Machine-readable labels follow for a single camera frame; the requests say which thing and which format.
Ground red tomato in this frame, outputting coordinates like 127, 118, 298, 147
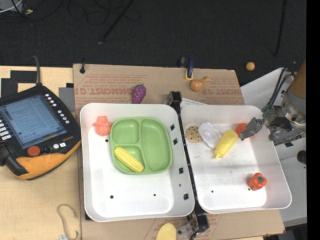
235, 122, 249, 139

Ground pale yellow toy food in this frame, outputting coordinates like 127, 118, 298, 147
155, 222, 178, 240

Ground orange toy figure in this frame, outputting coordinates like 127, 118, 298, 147
92, 115, 113, 137

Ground purple grapes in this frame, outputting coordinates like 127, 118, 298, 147
131, 83, 147, 105

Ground brown cardboard board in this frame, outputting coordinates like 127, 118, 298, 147
72, 63, 286, 240

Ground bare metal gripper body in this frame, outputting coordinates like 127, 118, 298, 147
263, 103, 307, 133

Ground white paper slip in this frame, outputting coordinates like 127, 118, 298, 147
181, 97, 205, 107

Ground white toy egg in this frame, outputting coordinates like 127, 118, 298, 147
198, 121, 222, 149

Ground brown chicken drumstick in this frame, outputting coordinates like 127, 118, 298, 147
189, 75, 212, 93

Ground brown chocolate chip biscuit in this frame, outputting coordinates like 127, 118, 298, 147
185, 125, 203, 144

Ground green divided plate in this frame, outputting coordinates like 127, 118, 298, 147
109, 116, 174, 176

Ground black cylinder on white bracket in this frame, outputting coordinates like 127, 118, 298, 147
296, 149, 307, 165

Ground white plastic tray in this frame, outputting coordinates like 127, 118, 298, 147
79, 102, 196, 223
179, 104, 293, 215

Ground orange bell pepper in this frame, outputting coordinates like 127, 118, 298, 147
247, 172, 268, 192

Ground thin black rod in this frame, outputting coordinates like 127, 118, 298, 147
172, 100, 206, 221

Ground yellow corn cob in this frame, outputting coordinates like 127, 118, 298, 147
113, 146, 145, 173

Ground yellow mustard bottle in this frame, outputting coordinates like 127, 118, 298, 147
214, 129, 239, 160

